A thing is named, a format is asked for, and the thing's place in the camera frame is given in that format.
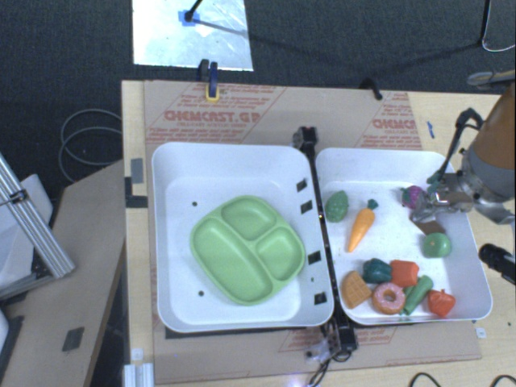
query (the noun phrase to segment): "toy bread slice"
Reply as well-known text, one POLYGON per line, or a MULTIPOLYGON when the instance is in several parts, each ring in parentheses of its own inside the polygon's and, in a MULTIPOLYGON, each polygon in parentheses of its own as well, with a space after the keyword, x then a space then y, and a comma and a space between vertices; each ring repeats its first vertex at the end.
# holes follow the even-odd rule
POLYGON ((357 271, 351 271, 343 279, 341 293, 350 310, 359 306, 372 295, 371 289, 357 271))

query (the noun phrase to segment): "black cable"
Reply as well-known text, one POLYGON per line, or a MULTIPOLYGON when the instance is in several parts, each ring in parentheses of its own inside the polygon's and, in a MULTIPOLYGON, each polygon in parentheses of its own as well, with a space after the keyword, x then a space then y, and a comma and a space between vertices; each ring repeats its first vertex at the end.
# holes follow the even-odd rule
POLYGON ((352 356, 352 352, 337 352, 332 357, 324 361, 318 368, 318 370, 314 373, 314 375, 310 378, 310 381, 308 381, 308 384, 306 387, 317 387, 321 384, 321 381, 323 381, 324 376, 326 376, 326 373, 328 371, 328 368, 330 367, 330 362, 336 361, 337 363, 345 363, 348 361, 352 356))
POLYGON ((414 376, 414 378, 410 381, 409 387, 414 387, 414 384, 415 384, 416 380, 417 380, 419 377, 423 377, 423 376, 428 377, 428 378, 429 378, 429 379, 430 379, 430 380, 431 380, 431 381, 436 385, 436 387, 441 387, 441 384, 439 384, 439 383, 437 382, 437 380, 436 380, 434 377, 432 377, 430 374, 428 374, 428 373, 426 373, 426 372, 418 372, 418 373, 414 376))
POLYGON ((514 378, 512 376, 508 376, 506 374, 502 374, 501 376, 498 376, 497 378, 495 378, 493 380, 493 383, 491 383, 490 387, 495 387, 500 382, 500 380, 503 380, 504 378, 506 378, 507 380, 511 380, 513 383, 516 384, 516 378, 514 378))
MULTIPOLYGON (((426 373, 426 372, 418 372, 413 378, 412 380, 410 381, 410 384, 409 384, 409 387, 414 387, 414 384, 416 382, 416 380, 419 378, 419 377, 428 377, 435 385, 436 387, 441 387, 441 385, 437 382, 437 380, 432 377, 430 374, 426 373)), ((501 376, 498 376, 496 377, 493 382, 491 383, 491 386, 490 387, 496 387, 496 385, 503 379, 508 379, 508 380, 511 380, 513 383, 516 384, 516 378, 512 377, 512 376, 508 376, 506 374, 503 374, 501 376)))
POLYGON ((326 360, 324 363, 320 365, 315 374, 310 378, 306 387, 317 387, 321 381, 323 381, 324 376, 326 375, 326 371, 328 371, 328 367, 330 367, 331 358, 326 360))

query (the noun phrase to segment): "toy vegetable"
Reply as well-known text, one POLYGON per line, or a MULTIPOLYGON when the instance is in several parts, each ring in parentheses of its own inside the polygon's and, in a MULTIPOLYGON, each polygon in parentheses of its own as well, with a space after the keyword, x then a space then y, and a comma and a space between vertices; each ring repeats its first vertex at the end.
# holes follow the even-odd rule
POLYGON ((364 263, 362 278, 369 284, 381 284, 391 280, 392 267, 382 260, 372 258, 364 263))
POLYGON ((353 252, 358 243, 364 238, 366 232, 374 222, 375 214, 372 210, 378 207, 378 203, 374 199, 368 200, 368 206, 360 210, 353 223, 352 233, 349 236, 348 252, 353 252))
POLYGON ((417 285, 405 288, 405 306, 401 314, 411 315, 433 286, 434 282, 423 275, 419 278, 417 285))
POLYGON ((414 210, 421 192, 424 192, 424 190, 416 185, 402 188, 402 205, 414 210))
POLYGON ((428 308, 439 317, 446 317, 455 303, 455 297, 449 293, 445 293, 444 289, 440 291, 433 289, 428 293, 428 308))
POLYGON ((390 262, 393 271, 391 282, 402 288, 418 284, 419 267, 412 261, 394 260, 390 262))
POLYGON ((422 251, 429 258, 443 258, 450 255, 452 242, 442 232, 434 232, 425 237, 422 251))
POLYGON ((326 219, 328 222, 337 223, 346 216, 349 203, 347 202, 347 195, 343 190, 335 192, 326 201, 324 211, 326 212, 326 219))

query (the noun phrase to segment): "black connector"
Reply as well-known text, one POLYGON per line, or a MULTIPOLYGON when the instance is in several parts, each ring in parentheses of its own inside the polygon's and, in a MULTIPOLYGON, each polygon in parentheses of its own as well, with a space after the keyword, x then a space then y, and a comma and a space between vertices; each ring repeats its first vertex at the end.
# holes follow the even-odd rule
POLYGON ((310 171, 312 174, 312 182, 314 183, 315 199, 317 201, 317 211, 321 225, 322 240, 324 241, 324 250, 326 253, 328 272, 330 274, 331 292, 334 298, 334 311, 331 318, 333 329, 338 336, 337 342, 339 347, 335 350, 342 353, 351 353, 358 348, 356 335, 354 331, 354 322, 343 311, 339 299, 339 287, 335 277, 335 270, 333 268, 333 259, 330 249, 330 240, 326 223, 324 220, 323 200, 321 199, 321 190, 318 183, 318 174, 315 166, 315 145, 318 142, 317 130, 315 127, 300 127, 292 138, 292 144, 296 149, 299 149, 308 159, 310 164, 310 171))
POLYGON ((512 284, 516 284, 514 257, 505 249, 487 243, 480 249, 478 256, 488 267, 501 273, 502 278, 505 278, 512 284))

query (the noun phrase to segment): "white tray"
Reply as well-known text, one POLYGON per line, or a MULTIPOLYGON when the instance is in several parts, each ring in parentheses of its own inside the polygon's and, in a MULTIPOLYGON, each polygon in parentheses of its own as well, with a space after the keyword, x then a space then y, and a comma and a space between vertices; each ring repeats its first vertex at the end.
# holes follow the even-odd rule
POLYGON ((180 332, 312 327, 334 309, 308 160, 280 146, 164 144, 152 156, 156 214, 158 311, 180 332), (306 187, 298 192, 298 183, 306 187), (210 280, 189 248, 194 225, 239 195, 263 198, 298 233, 306 250, 301 272, 256 306, 232 302, 210 280), (301 213, 301 205, 313 209, 301 213), (309 263, 310 254, 320 260, 309 263), (325 302, 320 302, 320 294, 325 302))
MULTIPOLYGON (((451 254, 443 259, 422 255, 424 234, 409 220, 410 210, 401 204, 401 188, 426 187, 427 178, 437 170, 444 157, 433 152, 372 149, 328 148, 317 157, 317 171, 323 202, 343 189, 349 197, 349 209, 341 223, 327 223, 335 275, 340 283, 352 270, 362 273, 362 265, 371 258, 387 263, 411 260, 418 264, 419 275, 427 275, 434 289, 445 289, 456 297, 456 305, 444 319, 473 320, 487 316, 493 300, 484 269, 478 257, 475 239, 466 214, 440 214, 438 222, 451 240, 451 254), (376 219, 354 252, 347 252, 347 237, 357 212, 375 199, 376 219)), ((443 321, 423 302, 411 316, 384 315, 367 302, 346 314, 364 325, 443 321)))

